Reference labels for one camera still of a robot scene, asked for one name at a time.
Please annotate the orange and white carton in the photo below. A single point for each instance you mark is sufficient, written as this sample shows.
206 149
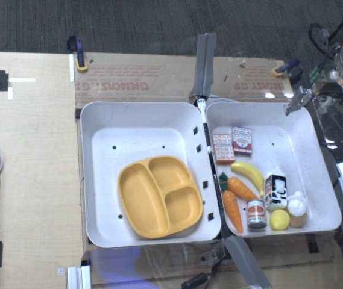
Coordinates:
223 150

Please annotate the yellow banana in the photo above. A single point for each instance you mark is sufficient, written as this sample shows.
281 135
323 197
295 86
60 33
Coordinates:
251 171

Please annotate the orange and white can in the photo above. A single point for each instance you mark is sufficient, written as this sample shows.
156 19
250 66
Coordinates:
256 214

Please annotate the orange carrot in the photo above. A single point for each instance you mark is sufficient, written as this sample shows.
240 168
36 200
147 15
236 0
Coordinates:
233 209
241 188

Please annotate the red and white packet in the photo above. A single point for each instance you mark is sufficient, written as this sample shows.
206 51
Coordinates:
242 141

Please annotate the black and white milk carton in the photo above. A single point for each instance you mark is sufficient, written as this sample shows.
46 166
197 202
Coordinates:
276 191

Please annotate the yellow divided plate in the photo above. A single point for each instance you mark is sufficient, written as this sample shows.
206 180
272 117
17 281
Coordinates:
147 197

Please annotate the white plastic tray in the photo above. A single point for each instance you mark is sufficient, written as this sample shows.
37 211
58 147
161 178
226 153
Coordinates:
105 173
307 167

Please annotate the yellow lemon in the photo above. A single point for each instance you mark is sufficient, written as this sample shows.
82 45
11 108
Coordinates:
279 219

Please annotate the brown cardboard board red print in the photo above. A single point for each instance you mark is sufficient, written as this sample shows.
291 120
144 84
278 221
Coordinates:
135 80

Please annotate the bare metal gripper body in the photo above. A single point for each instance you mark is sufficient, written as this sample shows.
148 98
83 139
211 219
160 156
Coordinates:
334 87

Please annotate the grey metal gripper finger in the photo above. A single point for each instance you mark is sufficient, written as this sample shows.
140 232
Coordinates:
303 93
291 107

